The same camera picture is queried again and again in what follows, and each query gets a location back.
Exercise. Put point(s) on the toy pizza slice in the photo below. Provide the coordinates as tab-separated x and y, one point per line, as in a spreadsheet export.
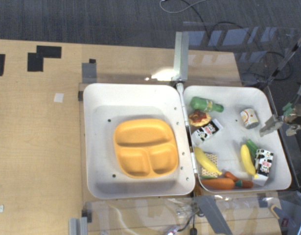
198	118

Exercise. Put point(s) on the orange divided plate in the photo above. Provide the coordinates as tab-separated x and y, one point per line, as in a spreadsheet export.
145	141

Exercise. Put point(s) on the white and orange can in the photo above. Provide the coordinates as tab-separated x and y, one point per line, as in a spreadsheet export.
249	118

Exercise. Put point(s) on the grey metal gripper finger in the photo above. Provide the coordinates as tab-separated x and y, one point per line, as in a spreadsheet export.
271	125

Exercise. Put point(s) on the orange carrot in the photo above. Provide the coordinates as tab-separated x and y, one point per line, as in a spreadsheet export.
217	183

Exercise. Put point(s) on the cow print carton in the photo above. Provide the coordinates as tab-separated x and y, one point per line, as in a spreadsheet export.
207	131
264	166

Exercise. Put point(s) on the green bottle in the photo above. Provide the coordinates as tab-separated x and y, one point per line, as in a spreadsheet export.
201	103

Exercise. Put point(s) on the green toy vegetable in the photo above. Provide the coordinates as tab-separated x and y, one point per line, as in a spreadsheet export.
252	146

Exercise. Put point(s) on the yellow banana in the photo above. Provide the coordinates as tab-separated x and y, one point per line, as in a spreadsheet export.
206	161
246	159

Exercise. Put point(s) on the white plastic tray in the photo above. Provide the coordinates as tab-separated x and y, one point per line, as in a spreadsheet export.
101	141
228	136

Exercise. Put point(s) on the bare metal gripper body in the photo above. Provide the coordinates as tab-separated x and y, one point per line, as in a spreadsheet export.
298	115

